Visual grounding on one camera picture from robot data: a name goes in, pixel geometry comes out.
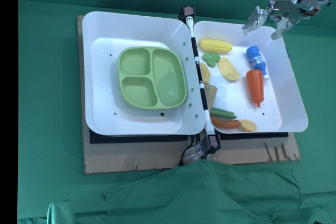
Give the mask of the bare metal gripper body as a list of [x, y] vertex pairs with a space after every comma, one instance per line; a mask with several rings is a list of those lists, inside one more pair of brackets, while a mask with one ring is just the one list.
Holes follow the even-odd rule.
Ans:
[[269, 17], [278, 22], [286, 18], [292, 22], [320, 13], [322, 6], [329, 5], [329, 0], [268, 0], [269, 6], [266, 11]]

